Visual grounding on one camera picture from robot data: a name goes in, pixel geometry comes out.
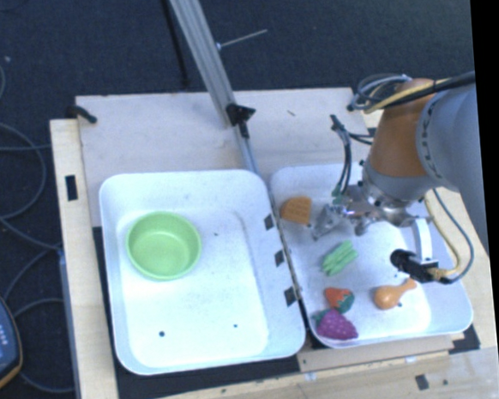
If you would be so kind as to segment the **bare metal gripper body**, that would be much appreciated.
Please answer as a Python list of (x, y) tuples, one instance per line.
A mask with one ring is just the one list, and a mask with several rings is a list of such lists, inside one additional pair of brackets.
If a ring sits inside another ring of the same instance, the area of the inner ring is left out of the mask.
[(410, 203), (394, 199), (373, 184), (351, 184), (334, 199), (340, 206), (342, 216), (351, 222), (367, 218), (373, 223), (387, 222), (398, 228), (409, 227), (415, 216), (409, 213)]

